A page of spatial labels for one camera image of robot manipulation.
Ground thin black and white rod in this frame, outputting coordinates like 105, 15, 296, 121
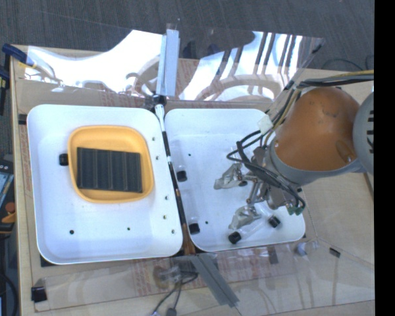
154, 103, 192, 255

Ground white plastic tray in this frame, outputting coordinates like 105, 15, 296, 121
26, 103, 184, 266
163, 107, 307, 253

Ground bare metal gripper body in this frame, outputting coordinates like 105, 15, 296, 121
249, 146, 300, 211

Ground yellow plate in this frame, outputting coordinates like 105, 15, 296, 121
66, 124, 155, 205

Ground brown cardboard board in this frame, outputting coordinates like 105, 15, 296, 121
14, 55, 319, 305

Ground black ribbed rectangular tray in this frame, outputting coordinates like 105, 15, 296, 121
76, 147, 144, 194

